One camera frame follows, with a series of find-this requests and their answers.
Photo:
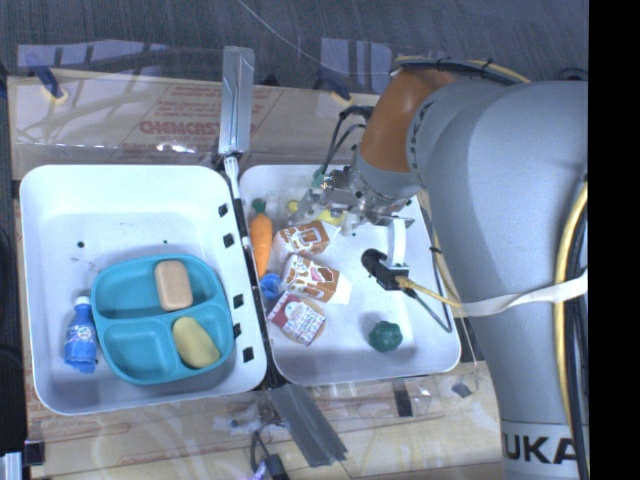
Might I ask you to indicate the blue plastic bottle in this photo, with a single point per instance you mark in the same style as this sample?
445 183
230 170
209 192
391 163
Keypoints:
81 335

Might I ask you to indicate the small blue toy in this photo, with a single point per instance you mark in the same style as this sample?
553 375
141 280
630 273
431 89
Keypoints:
271 286

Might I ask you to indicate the black cylinder on white bracket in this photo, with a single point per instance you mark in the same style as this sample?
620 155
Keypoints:
385 268

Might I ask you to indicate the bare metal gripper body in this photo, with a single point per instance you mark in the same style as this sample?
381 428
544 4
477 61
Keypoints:
350 193

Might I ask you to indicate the green toy broccoli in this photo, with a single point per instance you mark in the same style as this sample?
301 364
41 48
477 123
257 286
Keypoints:
385 336

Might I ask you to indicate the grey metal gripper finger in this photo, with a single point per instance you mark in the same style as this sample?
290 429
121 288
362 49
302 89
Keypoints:
306 207
351 224

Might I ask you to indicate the orange toy carrot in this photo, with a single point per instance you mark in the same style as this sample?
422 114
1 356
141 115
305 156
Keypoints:
261 243

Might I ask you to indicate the white and brown carton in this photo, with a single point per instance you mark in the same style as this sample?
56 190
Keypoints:
302 240
315 278

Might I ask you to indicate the yellow oval toy food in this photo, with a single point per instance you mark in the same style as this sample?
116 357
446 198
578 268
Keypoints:
196 343

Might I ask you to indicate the white plastic tray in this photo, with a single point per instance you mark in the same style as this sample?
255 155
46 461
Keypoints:
125 203
360 313

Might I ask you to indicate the blue divided plate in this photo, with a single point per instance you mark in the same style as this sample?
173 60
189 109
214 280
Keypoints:
135 338

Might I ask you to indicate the white and red carton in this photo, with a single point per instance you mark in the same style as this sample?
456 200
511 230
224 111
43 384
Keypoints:
297 318

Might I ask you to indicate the brown cardboard board red print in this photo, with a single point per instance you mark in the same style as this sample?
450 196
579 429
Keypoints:
165 118

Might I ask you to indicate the tan toy bread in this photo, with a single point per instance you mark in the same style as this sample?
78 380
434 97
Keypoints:
173 285

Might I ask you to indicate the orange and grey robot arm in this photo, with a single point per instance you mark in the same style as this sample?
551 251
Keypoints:
500 208

